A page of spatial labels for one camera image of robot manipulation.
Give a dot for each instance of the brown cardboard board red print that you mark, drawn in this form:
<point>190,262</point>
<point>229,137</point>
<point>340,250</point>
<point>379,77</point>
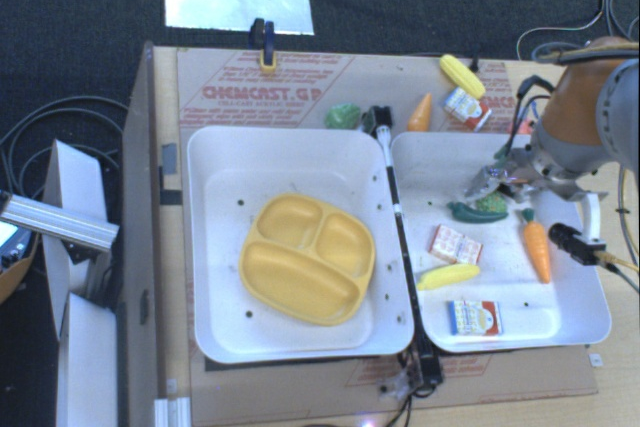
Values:
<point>300,85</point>

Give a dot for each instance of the yellow corn cob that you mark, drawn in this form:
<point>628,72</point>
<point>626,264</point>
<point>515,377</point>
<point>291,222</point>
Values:
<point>447,276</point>
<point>462,76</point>

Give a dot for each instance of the blue and red carton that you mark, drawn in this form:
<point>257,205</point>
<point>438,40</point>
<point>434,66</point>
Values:
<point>475,317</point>

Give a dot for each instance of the thin black and white rod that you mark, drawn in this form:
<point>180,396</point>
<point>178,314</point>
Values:
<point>397,210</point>

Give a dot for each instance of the green toy pepper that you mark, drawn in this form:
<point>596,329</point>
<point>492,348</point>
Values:
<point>477,215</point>

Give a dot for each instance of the orange carrot with green top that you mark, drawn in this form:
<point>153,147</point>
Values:
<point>537,245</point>

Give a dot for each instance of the green toy lettuce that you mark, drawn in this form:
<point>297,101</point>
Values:
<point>342,116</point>

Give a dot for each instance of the yellow divided plate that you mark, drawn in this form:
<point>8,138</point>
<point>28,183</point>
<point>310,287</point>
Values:
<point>305,265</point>

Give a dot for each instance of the white plastic tray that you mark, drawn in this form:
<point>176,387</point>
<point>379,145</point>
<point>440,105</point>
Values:
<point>500,275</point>
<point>220,165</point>

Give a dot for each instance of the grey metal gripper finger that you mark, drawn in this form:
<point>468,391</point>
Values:
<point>521,193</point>
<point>482,184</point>

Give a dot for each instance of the small orange carrot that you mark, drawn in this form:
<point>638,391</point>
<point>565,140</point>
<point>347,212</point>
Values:
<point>421,116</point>

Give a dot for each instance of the green broccoli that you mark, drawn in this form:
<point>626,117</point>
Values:
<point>491,203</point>

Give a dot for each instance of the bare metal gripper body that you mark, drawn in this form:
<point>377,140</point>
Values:
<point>547,175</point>

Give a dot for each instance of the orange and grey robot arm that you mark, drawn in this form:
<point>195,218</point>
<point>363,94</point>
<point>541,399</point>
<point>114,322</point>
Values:
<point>575,105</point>

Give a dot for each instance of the black cylinder on white bracket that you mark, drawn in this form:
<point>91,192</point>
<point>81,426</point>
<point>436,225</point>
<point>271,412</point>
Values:
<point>575,242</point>

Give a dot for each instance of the white and red carton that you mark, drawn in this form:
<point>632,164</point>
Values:
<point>467,109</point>

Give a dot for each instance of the orange and white carton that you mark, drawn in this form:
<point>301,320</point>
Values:
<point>455,245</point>

